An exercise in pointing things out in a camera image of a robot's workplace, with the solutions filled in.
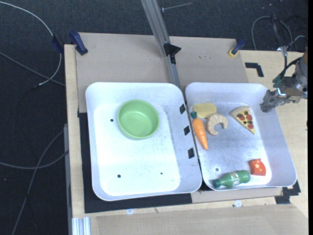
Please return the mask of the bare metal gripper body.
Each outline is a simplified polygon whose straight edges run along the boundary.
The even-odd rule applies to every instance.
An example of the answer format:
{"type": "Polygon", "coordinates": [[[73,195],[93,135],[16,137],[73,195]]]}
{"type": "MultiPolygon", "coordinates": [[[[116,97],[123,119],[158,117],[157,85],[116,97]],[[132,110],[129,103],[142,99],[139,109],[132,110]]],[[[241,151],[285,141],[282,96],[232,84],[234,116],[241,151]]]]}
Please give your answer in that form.
{"type": "Polygon", "coordinates": [[[276,80],[276,104],[298,103],[308,98],[308,67],[296,66],[292,76],[284,69],[276,80]]]}

